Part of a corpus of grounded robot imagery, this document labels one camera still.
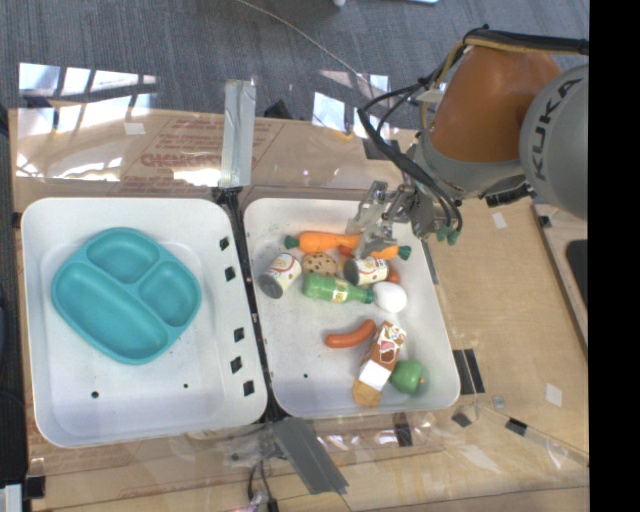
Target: teal plate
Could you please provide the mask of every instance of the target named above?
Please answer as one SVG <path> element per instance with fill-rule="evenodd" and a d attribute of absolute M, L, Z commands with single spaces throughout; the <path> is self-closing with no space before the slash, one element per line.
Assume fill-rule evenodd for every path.
<path fill-rule="evenodd" d="M 189 326 L 202 293 L 173 254 L 130 228 L 100 232 L 57 271 L 51 298 L 91 345 L 127 364 L 167 350 Z"/>

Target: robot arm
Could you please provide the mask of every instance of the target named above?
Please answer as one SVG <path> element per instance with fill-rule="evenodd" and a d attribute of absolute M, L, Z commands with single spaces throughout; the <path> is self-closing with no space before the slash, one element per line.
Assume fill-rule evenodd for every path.
<path fill-rule="evenodd" d="M 418 238 L 436 234 L 453 245 L 462 230 L 458 207 L 471 197 L 496 206 L 539 194 L 586 219 L 588 65 L 562 73 L 550 53 L 588 49 L 583 40 L 473 30 L 431 75 L 359 109 L 369 137 L 406 179 L 393 193 L 372 184 L 347 226 L 364 235 L 356 254 L 394 244 L 394 222 L 411 222 Z M 430 121 L 423 103 L 417 143 L 406 154 L 387 145 L 380 135 L 385 119 L 421 88 L 438 90 L 457 61 Z M 402 97 L 374 129 L 368 109 L 394 95 Z"/>

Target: can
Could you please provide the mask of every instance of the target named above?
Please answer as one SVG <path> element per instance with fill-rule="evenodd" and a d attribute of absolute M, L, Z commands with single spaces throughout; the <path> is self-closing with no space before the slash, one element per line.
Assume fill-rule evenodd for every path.
<path fill-rule="evenodd" d="M 384 281 L 389 275 L 389 264 L 386 260 L 369 256 L 364 259 L 350 259 L 344 264 L 344 278 L 361 286 Z"/>
<path fill-rule="evenodd" d="M 260 289 L 272 299 L 279 299 L 302 273 L 300 262 L 283 252 L 258 277 Z"/>

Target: egg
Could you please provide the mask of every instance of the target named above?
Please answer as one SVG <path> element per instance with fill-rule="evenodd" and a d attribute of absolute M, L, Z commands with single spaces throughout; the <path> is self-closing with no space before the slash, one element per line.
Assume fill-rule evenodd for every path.
<path fill-rule="evenodd" d="M 407 292 L 396 283 L 382 281 L 373 285 L 374 302 L 389 313 L 399 313 L 407 305 Z"/>

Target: cookie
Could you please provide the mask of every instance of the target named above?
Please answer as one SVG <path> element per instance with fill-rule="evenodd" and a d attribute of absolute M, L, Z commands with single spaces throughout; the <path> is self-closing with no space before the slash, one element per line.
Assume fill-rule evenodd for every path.
<path fill-rule="evenodd" d="M 303 274 L 318 274 L 321 276 L 335 276 L 338 266 L 331 256 L 324 252 L 305 254 L 302 258 Z"/>

